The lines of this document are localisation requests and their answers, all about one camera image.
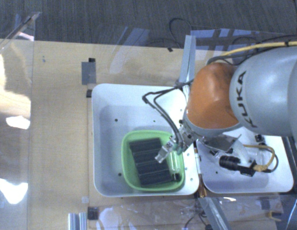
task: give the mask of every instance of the clear plastic panel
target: clear plastic panel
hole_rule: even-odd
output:
[[[99,207],[96,229],[205,229],[223,230],[225,215],[233,230],[286,229],[296,203],[293,195],[218,197],[221,213],[214,208],[215,220],[207,214],[209,202],[202,199],[159,200],[145,203]]]
[[[110,229],[181,229],[195,213],[192,195],[108,198],[97,192],[91,99],[86,98],[88,86],[81,83],[81,63],[96,59],[97,84],[173,86],[179,78],[183,50],[173,39],[158,38],[157,32],[141,28],[103,24],[92,33],[98,34],[98,44],[35,42],[33,47],[32,41],[22,38],[14,40],[0,55],[0,94],[17,95],[16,107],[9,104],[9,108],[3,106],[0,111],[0,179],[24,188],[24,197],[18,204],[10,204],[0,190],[0,230],[26,229],[27,223],[30,229],[66,229],[68,214],[86,212],[87,207],[99,207],[98,224]],[[25,34],[32,36],[34,30]],[[115,38],[117,45],[107,44],[109,38]],[[200,42],[198,39],[197,46],[201,46]],[[224,49],[198,49],[195,71],[218,50]],[[27,124],[30,121],[28,129],[8,125],[7,118],[18,116]],[[256,199],[250,200],[256,207]],[[237,204],[233,214],[240,216],[242,209],[249,211],[248,205]],[[272,220],[265,222],[275,225]],[[191,226],[203,228],[198,217],[192,219]],[[234,226],[233,229],[251,229]],[[88,228],[96,227],[96,222],[88,222]]]
[[[35,19],[18,13],[0,39],[0,230],[27,229]]]

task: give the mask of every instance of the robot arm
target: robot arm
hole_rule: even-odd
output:
[[[293,136],[297,144],[297,46],[272,49],[238,67],[213,63],[201,69],[191,87],[179,129],[156,159],[185,151],[195,140],[227,151],[236,138],[224,132],[241,126],[263,135]]]

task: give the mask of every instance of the gray carpet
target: gray carpet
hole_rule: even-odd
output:
[[[149,30],[150,40],[171,38],[168,22],[193,29],[235,28],[295,34],[292,0],[0,0],[0,37],[18,11],[41,11],[36,38],[44,41],[117,43],[122,27]],[[183,43],[189,27],[173,24]]]
[[[292,213],[287,230],[297,230],[297,206]]]

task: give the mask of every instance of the plastic sheet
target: plastic sheet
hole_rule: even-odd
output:
[[[13,33],[0,40],[0,230],[27,229],[36,17],[38,13],[17,14],[12,26],[5,27]]]
[[[96,221],[95,227],[134,230],[153,227],[157,230],[164,229],[164,226],[171,226],[171,229],[175,230],[201,230],[205,229],[205,223],[214,225],[216,230],[224,230],[227,229],[224,221],[228,221],[228,229],[233,230],[244,229],[242,226],[246,226],[245,222],[252,222],[252,226],[247,229],[265,229],[267,226],[274,226],[267,229],[276,229],[275,221],[269,217],[269,212],[277,213],[276,218],[282,219],[285,212],[292,209],[291,199],[294,197],[290,195],[232,196],[208,198],[203,203],[201,199],[169,201],[165,198],[138,204],[99,207],[99,220]],[[212,200],[220,207],[215,207],[216,205],[211,203]],[[207,214],[209,210],[213,212],[216,221],[212,222],[213,220]]]
[[[102,64],[98,64],[97,83],[173,86],[178,79],[180,68],[175,59],[178,56],[182,59],[183,52],[176,50],[178,45],[173,40],[156,38],[156,31],[141,28],[100,25],[96,31],[103,36],[103,43],[107,43],[110,37],[117,38],[116,46],[104,45],[98,60]],[[190,34],[196,37],[195,72],[205,66],[209,58],[219,56],[224,51],[269,39],[288,39],[283,34],[225,28],[203,28]],[[183,48],[183,44],[184,39],[179,42],[180,48]],[[155,51],[151,47],[163,49],[156,55],[152,54]]]

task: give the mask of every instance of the black connector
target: black connector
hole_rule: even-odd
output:
[[[240,171],[240,174],[253,176],[255,174],[255,170],[253,167],[257,164],[254,160],[250,167],[240,166],[241,160],[237,157],[233,156],[222,156],[219,160],[219,165],[223,168],[226,168],[231,171]]]

